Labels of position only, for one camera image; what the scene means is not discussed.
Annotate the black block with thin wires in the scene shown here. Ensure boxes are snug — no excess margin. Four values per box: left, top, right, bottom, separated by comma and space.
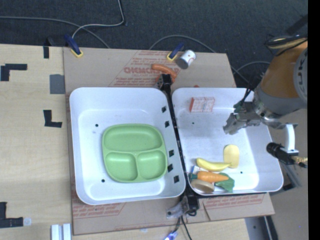
183, 193, 201, 217
155, 73, 174, 91

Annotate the white plastic tray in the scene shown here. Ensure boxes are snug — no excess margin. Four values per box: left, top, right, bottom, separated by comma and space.
69, 86, 187, 206
171, 87, 285, 197

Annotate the yellow banana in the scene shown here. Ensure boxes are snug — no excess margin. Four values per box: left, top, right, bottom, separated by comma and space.
195, 157, 232, 173

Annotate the orange carrot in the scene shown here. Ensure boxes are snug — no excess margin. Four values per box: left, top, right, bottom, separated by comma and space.
188, 170, 230, 184

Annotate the pale yellow oval piece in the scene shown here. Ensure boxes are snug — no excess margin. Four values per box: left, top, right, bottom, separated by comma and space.
222, 144, 241, 169

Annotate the black cylinder on white bracket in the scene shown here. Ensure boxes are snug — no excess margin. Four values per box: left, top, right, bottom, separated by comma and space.
266, 123, 300, 165

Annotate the green divided plate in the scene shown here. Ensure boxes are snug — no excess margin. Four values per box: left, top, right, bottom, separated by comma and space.
101, 123, 169, 184

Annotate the green lettuce leaf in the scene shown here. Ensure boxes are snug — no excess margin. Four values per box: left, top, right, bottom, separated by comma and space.
214, 172, 236, 193

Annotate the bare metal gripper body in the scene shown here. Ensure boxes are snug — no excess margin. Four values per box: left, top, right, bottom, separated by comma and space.
234, 101, 285, 130

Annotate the white can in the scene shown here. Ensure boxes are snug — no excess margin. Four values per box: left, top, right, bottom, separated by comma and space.
175, 49, 197, 70

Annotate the beige round biscuit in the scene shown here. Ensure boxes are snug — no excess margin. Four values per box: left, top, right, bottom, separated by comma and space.
190, 178, 216, 195

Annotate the thin black rod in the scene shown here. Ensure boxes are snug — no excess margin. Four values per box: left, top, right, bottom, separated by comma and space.
164, 83, 192, 198

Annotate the orange and white carton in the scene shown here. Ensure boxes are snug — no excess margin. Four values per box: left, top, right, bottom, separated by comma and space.
188, 96, 216, 114

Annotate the brown cardboard board red print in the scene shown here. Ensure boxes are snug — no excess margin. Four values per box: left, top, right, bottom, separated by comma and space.
62, 46, 276, 236

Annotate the orange sausage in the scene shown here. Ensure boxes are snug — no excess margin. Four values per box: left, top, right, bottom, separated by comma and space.
151, 63, 178, 80

